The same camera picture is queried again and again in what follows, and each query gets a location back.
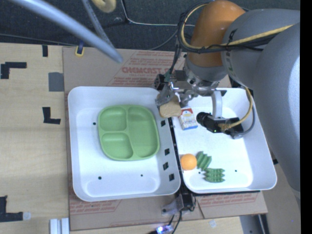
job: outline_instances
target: yellow clip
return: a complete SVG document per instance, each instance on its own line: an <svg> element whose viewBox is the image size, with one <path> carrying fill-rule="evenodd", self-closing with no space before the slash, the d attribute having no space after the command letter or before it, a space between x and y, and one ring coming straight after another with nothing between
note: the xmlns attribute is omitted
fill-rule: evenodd
<svg viewBox="0 0 312 234"><path fill-rule="evenodd" d="M83 54L84 54L84 47L82 47L82 52L81 52L81 53L78 53L78 48L79 48L79 46L76 47L75 56L77 56L77 57L83 57Z"/></svg>

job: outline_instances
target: wooden surface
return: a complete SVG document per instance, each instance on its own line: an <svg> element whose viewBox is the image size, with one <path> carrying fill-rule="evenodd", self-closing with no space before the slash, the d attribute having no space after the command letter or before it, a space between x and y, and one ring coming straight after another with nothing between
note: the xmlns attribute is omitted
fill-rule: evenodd
<svg viewBox="0 0 312 234"><path fill-rule="evenodd" d="M8 213L30 212L31 219L0 223L0 234L48 234L49 220L68 217L64 92L49 92L48 73L63 73L62 47L0 43L0 63L27 62L0 79L0 196ZM42 107L60 125L43 123ZM76 231L77 234L148 233L157 225ZM242 234L239 217L183 221L177 234Z"/></svg>

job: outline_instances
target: small box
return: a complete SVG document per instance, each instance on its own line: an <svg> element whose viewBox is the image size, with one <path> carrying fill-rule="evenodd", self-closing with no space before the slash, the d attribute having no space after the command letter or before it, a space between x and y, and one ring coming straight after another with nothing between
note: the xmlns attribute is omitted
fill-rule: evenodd
<svg viewBox="0 0 312 234"><path fill-rule="evenodd" d="M193 129L198 127L191 108L182 108L179 121L183 130Z"/></svg>

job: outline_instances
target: gray cable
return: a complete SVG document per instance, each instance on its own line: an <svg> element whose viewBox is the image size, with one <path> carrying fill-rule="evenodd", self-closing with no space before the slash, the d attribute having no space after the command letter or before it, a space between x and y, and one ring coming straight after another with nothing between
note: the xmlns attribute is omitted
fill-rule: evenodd
<svg viewBox="0 0 312 234"><path fill-rule="evenodd" d="M91 20L92 25L94 26L94 28L97 32L97 35L113 47L111 41L107 37L107 35L104 32L100 22L98 21L98 18L96 16L96 14L94 13L94 10L92 9L92 6L91 6L89 0L81 0L81 1L82 1L84 8L86 9L86 11L88 13L88 16Z"/></svg>
<svg viewBox="0 0 312 234"><path fill-rule="evenodd" d="M122 56L117 52L115 48L110 46L108 43L106 43L96 34L91 32L89 29L84 27L82 24L77 22L75 19L63 13L56 7L48 4L47 2L43 0L8 0L8 1L15 3L19 6L22 6L28 9L29 11L32 11L37 15L42 16L43 18L46 18L51 22L54 22L58 26L75 35L77 38L97 48L114 61L119 63L123 61Z"/></svg>

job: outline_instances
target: orange ball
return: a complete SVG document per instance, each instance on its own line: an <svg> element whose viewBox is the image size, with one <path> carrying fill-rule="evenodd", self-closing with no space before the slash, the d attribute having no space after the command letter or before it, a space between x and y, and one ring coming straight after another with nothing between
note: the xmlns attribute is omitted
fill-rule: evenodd
<svg viewBox="0 0 312 234"><path fill-rule="evenodd" d="M185 154L181 157L181 167L183 170L193 170L197 166L197 159L193 154Z"/></svg>

